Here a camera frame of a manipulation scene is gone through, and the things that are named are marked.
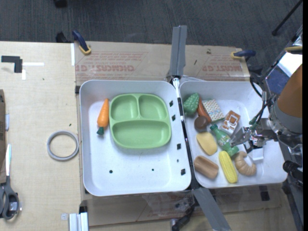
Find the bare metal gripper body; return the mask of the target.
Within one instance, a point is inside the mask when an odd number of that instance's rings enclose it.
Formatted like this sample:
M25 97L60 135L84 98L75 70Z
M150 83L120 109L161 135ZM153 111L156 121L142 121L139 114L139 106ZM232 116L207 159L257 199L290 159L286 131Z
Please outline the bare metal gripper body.
M254 123L250 127L250 130L252 132L252 136L259 141L278 140L278 137L270 127L267 118L261 118L257 123Z

